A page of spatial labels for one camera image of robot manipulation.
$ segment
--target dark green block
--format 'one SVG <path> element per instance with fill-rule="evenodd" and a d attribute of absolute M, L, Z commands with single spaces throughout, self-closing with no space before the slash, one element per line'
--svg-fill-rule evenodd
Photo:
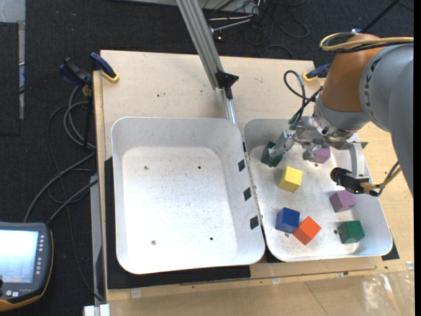
<path fill-rule="evenodd" d="M 262 154 L 262 163 L 269 165 L 270 167 L 275 167 L 279 164 L 279 162 L 282 160 L 282 157 L 284 155 L 279 155 L 275 158 L 270 158 L 269 157 L 269 149 L 272 149 L 275 146 L 274 142 L 268 142 L 267 145 L 264 147 L 263 149 L 263 154 Z"/>
<path fill-rule="evenodd" d="M 364 231 L 359 220 L 345 221 L 337 228 L 337 231 L 343 244 L 353 244 L 364 238 Z"/>

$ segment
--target yellow block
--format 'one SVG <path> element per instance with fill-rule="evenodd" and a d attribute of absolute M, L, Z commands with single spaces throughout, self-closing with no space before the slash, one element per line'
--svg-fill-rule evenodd
<path fill-rule="evenodd" d="M 302 177 L 302 171 L 287 166 L 284 172 L 282 173 L 281 181 L 279 182 L 279 187 L 283 190 L 295 192 L 296 189 L 301 185 Z"/>

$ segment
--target black floor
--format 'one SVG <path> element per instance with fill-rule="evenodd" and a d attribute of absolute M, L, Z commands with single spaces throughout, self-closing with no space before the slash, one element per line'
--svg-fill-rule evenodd
<path fill-rule="evenodd" d="M 227 29 L 224 42 L 217 42 L 216 47 L 220 55 L 312 60 L 316 66 L 323 65 L 334 56 L 319 50 L 322 38 L 352 28 L 364 29 L 391 2 L 266 0 L 254 22 Z M 226 16 L 210 11 L 205 14 L 207 18 Z M 380 37 L 413 36 L 414 0 L 401 0 L 368 32 Z M 26 0 L 25 119 L 20 123 L 20 134 L 0 136 L 0 220 L 23 221 L 37 193 L 57 174 L 50 145 L 59 170 L 92 152 L 68 139 L 62 125 L 65 109 L 52 118 L 51 115 L 68 104 L 74 89 L 61 78 L 61 63 L 71 57 L 89 70 L 89 54 L 100 49 L 195 53 L 177 7 L 103 0 Z M 75 100 L 86 99 L 78 94 Z M 84 109 L 74 113 L 81 131 L 85 115 Z M 95 158 L 91 158 L 78 171 L 64 176 L 63 185 L 55 182 L 51 196 L 63 201 L 63 186 L 69 198 L 89 182 L 95 168 Z M 91 286 L 89 204 L 88 196 L 61 212 L 52 225 L 55 264 L 44 297 L 5 315 L 74 316 L 81 315 L 85 305 L 93 304 L 93 295 L 82 280 L 73 250 L 74 245 L 80 271 Z M 46 221 L 58 207 L 45 192 L 28 220 Z"/>

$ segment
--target orange block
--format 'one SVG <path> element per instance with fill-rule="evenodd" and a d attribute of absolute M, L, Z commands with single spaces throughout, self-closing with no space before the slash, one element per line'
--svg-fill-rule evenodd
<path fill-rule="evenodd" d="M 298 226 L 293 235 L 304 245 L 307 245 L 321 229 L 322 227 L 320 227 L 316 221 L 310 217 L 307 217 Z"/>

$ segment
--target bin with colored blocks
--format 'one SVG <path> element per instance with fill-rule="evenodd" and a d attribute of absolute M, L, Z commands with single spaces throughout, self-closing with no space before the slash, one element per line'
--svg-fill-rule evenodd
<path fill-rule="evenodd" d="M 345 221 L 340 224 L 337 231 L 339 232 L 343 244 L 353 244 L 365 237 L 359 220 Z"/>
<path fill-rule="evenodd" d="M 279 188 L 290 192 L 295 192 L 301 185 L 302 177 L 303 172 L 301 170 L 287 166 L 281 175 Z"/>
<path fill-rule="evenodd" d="M 314 152 L 314 157 L 310 158 L 309 161 L 313 163 L 324 164 L 330 158 L 330 147 L 317 150 Z"/>
<path fill-rule="evenodd" d="M 284 207 L 276 215 L 275 228 L 282 232 L 292 233 L 297 229 L 300 221 L 300 212 Z"/>
<path fill-rule="evenodd" d="M 272 149 L 274 146 L 275 146 L 274 142 L 268 142 L 267 145 L 263 149 L 262 159 L 260 160 L 262 163 L 270 167 L 278 166 L 279 162 L 282 160 L 282 157 L 284 156 L 284 155 L 279 155 L 275 158 L 270 158 L 269 149 Z"/>
<path fill-rule="evenodd" d="M 293 235 L 304 245 L 307 245 L 314 239 L 321 229 L 322 227 L 320 227 L 316 221 L 314 221 L 311 217 L 307 217 L 294 231 Z"/>
<path fill-rule="evenodd" d="M 350 191 L 342 190 L 329 197 L 330 203 L 335 212 L 343 212 L 355 206 L 354 194 Z"/>

